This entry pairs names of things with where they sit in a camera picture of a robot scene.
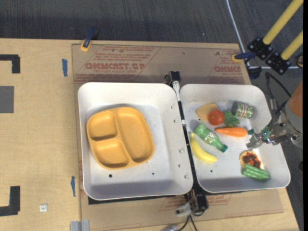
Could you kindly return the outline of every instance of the green bottle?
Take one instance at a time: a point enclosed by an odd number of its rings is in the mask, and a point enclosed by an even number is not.
[[[201,139],[206,143],[215,146],[222,152],[227,150],[227,146],[221,143],[220,139],[212,130],[208,129],[203,123],[200,123],[197,128],[194,130],[194,133],[197,134]]]

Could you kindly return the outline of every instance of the red tomato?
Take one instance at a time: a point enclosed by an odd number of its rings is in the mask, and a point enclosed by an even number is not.
[[[213,126],[220,125],[224,121],[225,115],[220,110],[213,110],[208,114],[208,122]]]

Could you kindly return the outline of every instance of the tin can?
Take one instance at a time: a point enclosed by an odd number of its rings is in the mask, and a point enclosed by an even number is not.
[[[231,112],[234,116],[250,119],[254,114],[254,108],[245,103],[234,102]]]

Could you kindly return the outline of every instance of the wooden table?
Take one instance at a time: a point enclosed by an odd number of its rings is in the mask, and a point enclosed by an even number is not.
[[[0,216],[4,230],[68,231],[71,221],[82,220],[79,185],[76,183],[75,196],[71,186],[72,176],[79,177],[72,44],[80,43],[0,39],[0,54],[18,54],[21,64],[18,74],[12,73],[10,61],[0,61],[0,86],[14,86],[13,113],[0,113],[1,207],[9,205],[10,187],[20,186],[18,215]],[[68,60],[66,77],[62,59]],[[198,230],[299,230],[286,189],[278,193],[282,213],[195,224]],[[48,211],[40,211],[43,204]],[[159,231],[164,227],[128,230]],[[189,224],[185,230],[193,230],[193,226]]]

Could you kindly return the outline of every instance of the yellow banana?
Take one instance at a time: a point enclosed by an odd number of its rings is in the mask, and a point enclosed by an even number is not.
[[[193,133],[190,134],[190,144],[191,144],[192,153],[200,160],[207,162],[207,163],[214,163],[217,161],[216,157],[207,153],[201,148],[198,141],[194,138]]]

